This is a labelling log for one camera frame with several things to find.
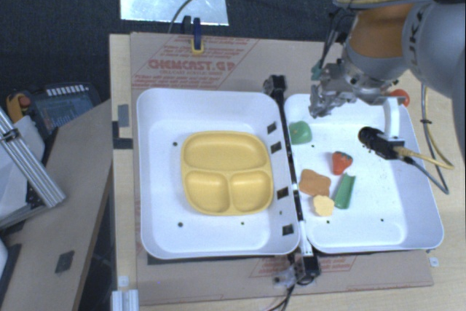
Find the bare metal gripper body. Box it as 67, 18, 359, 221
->
317, 60, 393, 107

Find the green toy pepper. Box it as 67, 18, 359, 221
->
288, 120, 313, 146

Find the red toy strawberry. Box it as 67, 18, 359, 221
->
331, 150, 354, 176

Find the thin black and white rod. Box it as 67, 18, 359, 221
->
272, 87, 311, 256

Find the red toy tomato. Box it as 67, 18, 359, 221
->
388, 88, 411, 108

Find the orange toy bread slice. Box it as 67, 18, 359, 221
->
298, 168, 333, 199

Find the green toy pea pod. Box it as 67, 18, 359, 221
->
332, 172, 357, 210

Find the brown cardboard board, red print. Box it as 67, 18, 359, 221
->
130, 31, 435, 307

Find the yellow toy biscuit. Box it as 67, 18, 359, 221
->
312, 194, 336, 218

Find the yellow divided plate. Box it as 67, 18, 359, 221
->
180, 130, 275, 217

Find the white plastic tray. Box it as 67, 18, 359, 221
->
283, 93, 446, 255
135, 87, 302, 261

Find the black block with thin wires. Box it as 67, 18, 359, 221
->
262, 74, 288, 97
272, 252, 322, 288

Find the black cylinder on white bracket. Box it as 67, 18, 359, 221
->
358, 95, 407, 161

